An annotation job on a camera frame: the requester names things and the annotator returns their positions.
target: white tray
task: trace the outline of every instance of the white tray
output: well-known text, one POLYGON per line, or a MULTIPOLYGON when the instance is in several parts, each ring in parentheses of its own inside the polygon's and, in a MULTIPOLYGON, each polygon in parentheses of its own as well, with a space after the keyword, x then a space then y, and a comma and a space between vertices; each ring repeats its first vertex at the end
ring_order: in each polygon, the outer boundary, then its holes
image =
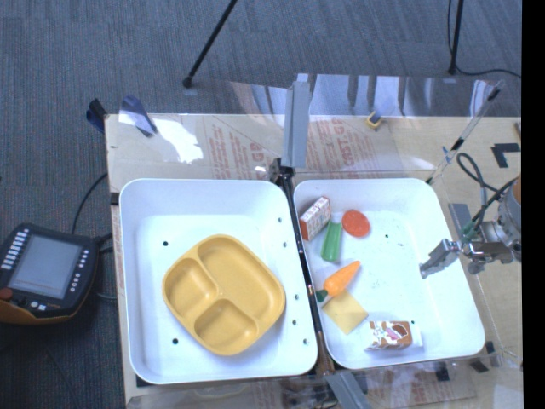
POLYGON ((294 192, 298 215, 320 196, 331 212, 360 210, 370 220, 363 238, 341 236, 341 262, 320 256, 326 229, 304 241, 316 290, 341 265, 360 260, 348 291, 369 313, 367 320, 414 320, 423 345, 403 350, 365 351, 363 324, 346 335, 320 309, 327 349, 341 366, 351 369, 391 366, 476 354, 485 331, 459 260, 422 279, 419 264, 450 232, 434 190, 417 179, 309 180, 294 192))
POLYGON ((139 179, 120 193, 129 357, 155 384, 299 375, 318 348, 287 198, 268 181, 139 179), (213 234, 248 246, 284 287, 276 323, 240 354, 199 344, 162 297, 165 272, 213 234))

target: small carton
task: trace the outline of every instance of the small carton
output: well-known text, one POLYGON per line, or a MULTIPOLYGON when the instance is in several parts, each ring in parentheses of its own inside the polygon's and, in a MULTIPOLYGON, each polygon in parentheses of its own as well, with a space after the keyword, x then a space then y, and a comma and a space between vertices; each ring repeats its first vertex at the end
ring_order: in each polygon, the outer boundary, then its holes
POLYGON ((330 200, 322 196, 299 218, 302 238, 306 241, 312 240, 327 225, 330 219, 330 200))
POLYGON ((406 349, 421 346, 418 328, 409 321, 369 321, 369 339, 366 350, 406 349))

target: black cable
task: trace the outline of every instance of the black cable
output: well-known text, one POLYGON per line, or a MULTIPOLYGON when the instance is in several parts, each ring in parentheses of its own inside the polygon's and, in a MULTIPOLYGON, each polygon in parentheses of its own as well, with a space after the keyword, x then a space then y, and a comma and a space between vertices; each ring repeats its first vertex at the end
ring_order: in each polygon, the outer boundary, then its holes
MULTIPOLYGON (((448 36, 448 39, 449 39, 449 50, 450 50, 450 55, 452 55, 453 53, 453 50, 452 50, 452 44, 450 43, 450 8, 452 6, 452 0, 449 0, 449 10, 448 10, 448 13, 447 13, 447 36, 448 36)), ((465 76, 482 76, 483 74, 488 74, 489 72, 505 72, 507 74, 511 74, 512 76, 515 76, 516 78, 522 78, 520 76, 520 74, 516 73, 516 72, 512 72, 510 70, 504 70, 502 68, 493 68, 491 70, 485 70, 485 71, 482 71, 482 72, 465 72, 463 71, 462 69, 460 69, 460 67, 458 65, 455 64, 455 67, 457 69, 457 71, 459 71, 461 74, 464 74, 465 76)))
POLYGON ((486 205, 486 188, 489 187, 489 185, 487 185, 485 183, 485 180, 483 179, 483 175, 480 173, 480 169, 479 167, 477 166, 477 164, 475 163, 475 161, 471 158, 471 156, 469 156, 468 154, 466 153, 458 153, 456 155, 456 161, 458 162, 458 164, 462 167, 462 169, 467 172, 474 180, 476 180, 479 185, 480 185, 480 189, 481 189, 481 205, 480 205, 480 210, 479 212, 477 212, 477 214, 473 217, 473 222, 475 222, 475 225, 473 226, 473 230, 477 231, 477 229, 480 227, 480 225, 483 223, 483 220, 485 219, 485 212, 486 212, 486 209, 488 208, 488 206, 486 205), (460 158, 466 158, 469 163, 473 166, 473 168, 475 169, 475 175, 472 175, 461 163, 460 161, 460 158))
MULTIPOLYGON (((100 254, 100 255, 102 255, 102 254, 104 254, 104 253, 111 253, 111 252, 113 252, 113 247, 112 247, 112 246, 106 247, 105 249, 99 250, 99 254, 100 254)), ((105 299, 105 300, 117 300, 117 299, 118 299, 118 296, 111 296, 111 295, 109 295, 109 294, 105 294, 104 292, 95 291, 95 294, 96 294, 98 297, 103 298, 103 299, 105 299)))
POLYGON ((462 168, 464 173, 466 173, 472 179, 477 181, 482 187, 487 187, 491 191, 497 193, 497 189, 495 189, 494 187, 491 187, 488 183, 485 183, 485 181, 483 180, 483 176, 480 174, 479 167, 477 166, 475 161, 467 153, 458 153, 456 155, 456 162, 458 163, 458 165, 460 165, 460 168, 462 168), (465 165, 462 164, 462 161, 460 160, 461 158, 466 158, 469 161, 469 163, 473 166, 473 168, 477 172, 478 176, 475 176, 471 171, 469 171, 466 168, 465 165))
POLYGON ((471 158, 471 156, 469 156, 467 153, 458 153, 456 155, 456 162, 460 165, 462 170, 468 176, 470 176, 472 179, 474 179, 475 181, 477 181, 479 183, 479 185, 481 187, 481 190, 483 191, 483 198, 482 198, 482 201, 481 201, 480 210, 472 218, 472 222, 475 222, 475 225, 473 226, 473 230, 477 231, 477 229, 480 227, 483 220, 485 219, 486 210, 491 206, 492 203, 494 203, 495 201, 499 200, 502 197, 502 195, 505 193, 505 191, 515 182, 516 179, 508 181, 505 185, 503 185, 499 189, 496 189, 494 187, 491 187, 490 185, 488 185, 485 182, 485 180, 483 179, 483 176, 482 176, 482 174, 480 172, 479 167, 477 166, 475 161, 471 158), (472 174, 471 171, 469 171, 462 164, 461 158, 466 158, 469 161, 469 163, 475 169, 475 175, 472 174), (492 195, 492 197, 490 197, 487 201, 486 201, 486 188, 490 189, 491 191, 494 191, 494 195, 492 195))
POLYGON ((72 401, 74 403, 74 406, 76 407, 76 409, 79 409, 79 404, 77 403, 77 397, 76 397, 76 394, 74 393, 74 389, 72 388, 72 386, 70 385, 70 382, 68 381, 68 377, 66 376, 65 372, 62 370, 62 368, 60 367, 59 365, 59 362, 57 361, 57 359, 53 356, 53 353, 51 352, 51 350, 49 349, 49 346, 48 344, 45 343, 44 340, 42 339, 39 339, 40 343, 42 343, 42 345, 44 346, 45 348, 45 351, 47 352, 48 356, 51 358, 51 360, 53 361, 53 363, 55 364, 55 366, 57 367, 57 370, 59 370, 59 373, 60 375, 62 376, 62 378, 64 379, 65 381, 65 384, 66 384, 66 387, 68 388, 68 391, 70 392, 70 396, 72 397, 72 401))
POLYGON ((93 190, 97 187, 97 185, 103 181, 104 179, 106 179, 106 177, 108 176, 108 173, 104 173, 102 176, 100 176, 98 179, 96 179, 95 183, 93 183, 93 185, 91 186, 91 188, 88 190, 88 192, 85 194, 85 197, 83 197, 83 200, 82 202, 79 204, 79 207, 77 208, 77 212, 76 212, 76 216, 74 217, 74 223, 72 224, 72 234, 74 234, 76 232, 76 223, 77 223, 77 219, 79 218, 79 214, 80 212, 82 211, 83 209, 83 205, 85 205, 85 202, 87 201, 87 198, 89 197, 89 195, 93 192, 93 190))
POLYGON ((97 236, 95 238, 95 242, 100 247, 101 245, 103 245, 109 239, 112 239, 112 234, 111 233, 107 233, 104 236, 97 236))

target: cheese slice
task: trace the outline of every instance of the cheese slice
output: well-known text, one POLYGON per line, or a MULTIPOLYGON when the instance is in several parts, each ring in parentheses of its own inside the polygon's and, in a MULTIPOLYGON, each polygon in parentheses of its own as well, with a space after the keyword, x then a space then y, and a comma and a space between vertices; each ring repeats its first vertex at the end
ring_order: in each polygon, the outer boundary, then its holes
POLYGON ((347 290, 331 298, 322 309, 346 335, 369 316, 347 290))

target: green cylinder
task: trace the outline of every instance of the green cylinder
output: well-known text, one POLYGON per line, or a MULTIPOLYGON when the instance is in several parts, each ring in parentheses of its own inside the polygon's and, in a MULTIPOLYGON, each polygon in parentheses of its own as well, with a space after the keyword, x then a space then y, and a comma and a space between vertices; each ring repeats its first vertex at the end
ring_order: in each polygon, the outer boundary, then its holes
POLYGON ((320 256, 325 261, 337 262, 339 260, 341 232, 342 224, 340 222, 328 222, 327 232, 325 233, 324 243, 322 244, 322 252, 320 253, 320 256))

